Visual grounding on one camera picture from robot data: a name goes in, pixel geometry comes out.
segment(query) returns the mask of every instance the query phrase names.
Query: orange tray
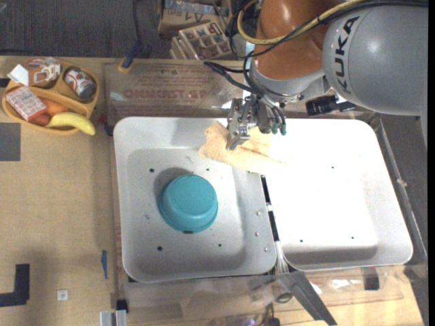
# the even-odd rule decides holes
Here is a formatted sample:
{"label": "orange tray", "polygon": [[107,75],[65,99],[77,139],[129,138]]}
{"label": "orange tray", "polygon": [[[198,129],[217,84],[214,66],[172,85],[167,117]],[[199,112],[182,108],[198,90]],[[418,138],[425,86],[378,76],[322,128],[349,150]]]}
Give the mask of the orange tray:
{"label": "orange tray", "polygon": [[[80,115],[89,118],[92,115],[92,111],[95,107],[95,104],[97,103],[99,92],[100,92],[100,83],[98,79],[90,71],[82,67],[79,67],[75,64],[66,62],[61,59],[56,58],[56,60],[59,61],[60,63],[60,75],[57,78],[57,80],[51,83],[49,86],[46,86],[45,88],[36,87],[36,86],[30,86],[29,88],[36,96],[50,99],[52,101],[56,101],[66,106],[70,111],[79,113]],[[67,83],[64,81],[63,77],[71,67],[79,67],[97,85],[97,89],[95,90],[94,94],[91,95],[89,98],[86,99],[79,98],[79,96],[73,91],[73,89],[69,87]],[[24,120],[20,116],[20,114],[17,111],[15,111],[15,109],[6,101],[6,97],[5,97],[7,93],[21,86],[22,86],[21,84],[10,80],[9,84],[5,89],[3,98],[1,99],[1,104],[3,106],[3,109],[5,110],[6,114],[9,117],[11,117],[14,121],[24,124],[25,126],[30,126],[32,128],[44,132],[54,133],[58,135],[70,135],[79,131],[77,128],[74,127],[46,128],[44,126],[38,126],[37,124],[33,124]]]}

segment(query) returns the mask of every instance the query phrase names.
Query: banana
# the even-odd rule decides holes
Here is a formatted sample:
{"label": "banana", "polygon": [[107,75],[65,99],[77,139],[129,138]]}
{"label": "banana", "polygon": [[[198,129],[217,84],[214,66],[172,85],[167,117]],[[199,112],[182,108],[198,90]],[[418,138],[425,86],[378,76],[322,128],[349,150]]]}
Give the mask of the banana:
{"label": "banana", "polygon": [[94,135],[95,127],[90,120],[88,120],[83,115],[80,115],[75,112],[62,112],[57,113],[52,117],[50,122],[46,125],[48,128],[52,127],[63,127],[63,126],[72,126],[80,129],[82,132]]}

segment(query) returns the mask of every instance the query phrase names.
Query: can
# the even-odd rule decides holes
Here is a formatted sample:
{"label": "can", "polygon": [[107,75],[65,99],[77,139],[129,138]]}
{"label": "can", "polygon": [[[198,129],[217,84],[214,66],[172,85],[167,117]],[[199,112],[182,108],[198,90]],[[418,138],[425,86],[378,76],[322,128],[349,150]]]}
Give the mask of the can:
{"label": "can", "polygon": [[65,73],[64,80],[81,99],[89,98],[97,89],[95,82],[78,67],[69,69]]}

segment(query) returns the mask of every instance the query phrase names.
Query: blue plastic bowl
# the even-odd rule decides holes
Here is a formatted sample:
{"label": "blue plastic bowl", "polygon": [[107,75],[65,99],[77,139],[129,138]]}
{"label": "blue plastic bowl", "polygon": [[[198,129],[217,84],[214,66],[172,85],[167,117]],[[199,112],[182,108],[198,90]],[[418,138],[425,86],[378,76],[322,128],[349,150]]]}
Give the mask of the blue plastic bowl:
{"label": "blue plastic bowl", "polygon": [[206,179],[182,175],[170,181],[160,194],[158,208],[173,229],[183,233],[206,230],[218,215],[218,197]]}

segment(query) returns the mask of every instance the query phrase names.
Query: sink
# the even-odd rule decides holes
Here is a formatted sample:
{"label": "sink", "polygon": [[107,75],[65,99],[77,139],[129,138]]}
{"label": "sink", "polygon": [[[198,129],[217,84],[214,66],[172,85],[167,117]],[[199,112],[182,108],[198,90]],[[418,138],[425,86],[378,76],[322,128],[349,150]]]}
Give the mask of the sink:
{"label": "sink", "polygon": [[[275,265],[260,175],[198,156],[216,119],[128,117],[114,144],[127,274],[141,282],[264,274]],[[371,127],[357,120],[288,119],[271,154],[292,167],[265,175],[283,253],[297,270],[406,263],[413,246]],[[184,174],[204,177],[219,211],[184,234],[158,212],[158,196]]]}

